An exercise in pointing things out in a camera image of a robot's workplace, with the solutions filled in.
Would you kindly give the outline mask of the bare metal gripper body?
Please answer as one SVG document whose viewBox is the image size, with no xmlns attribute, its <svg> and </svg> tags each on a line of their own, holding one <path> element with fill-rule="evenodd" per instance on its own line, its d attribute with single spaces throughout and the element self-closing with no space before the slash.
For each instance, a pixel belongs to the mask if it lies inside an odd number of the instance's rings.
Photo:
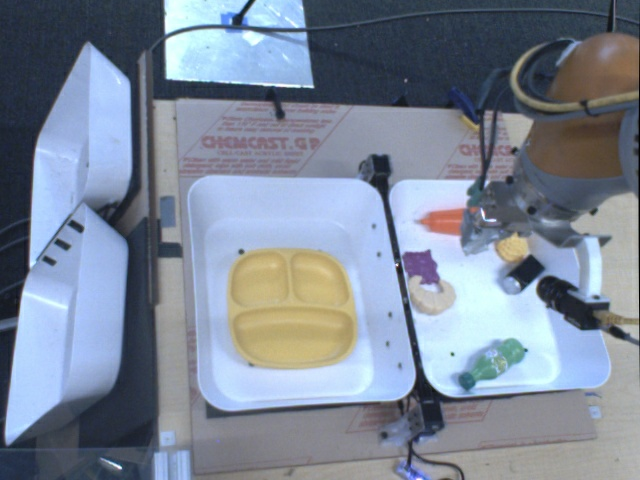
<svg viewBox="0 0 640 480">
<path fill-rule="evenodd" d="M 526 180 L 494 181 L 483 188 L 476 180 L 468 189 L 468 211 L 481 227 L 500 226 L 500 239 L 539 232 L 544 202 L 542 193 Z"/>
</svg>

